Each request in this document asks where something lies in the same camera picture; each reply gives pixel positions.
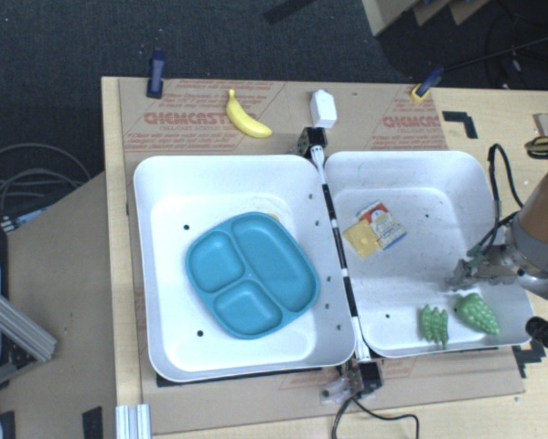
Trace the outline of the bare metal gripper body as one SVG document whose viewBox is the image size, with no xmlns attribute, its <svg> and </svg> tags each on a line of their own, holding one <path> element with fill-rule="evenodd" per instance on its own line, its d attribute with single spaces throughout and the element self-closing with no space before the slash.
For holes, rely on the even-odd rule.
<svg viewBox="0 0 548 439">
<path fill-rule="evenodd" d="M 520 285 L 548 300 L 548 244 L 505 243 L 487 252 L 478 247 L 467 253 L 469 274 L 490 284 Z"/>
</svg>

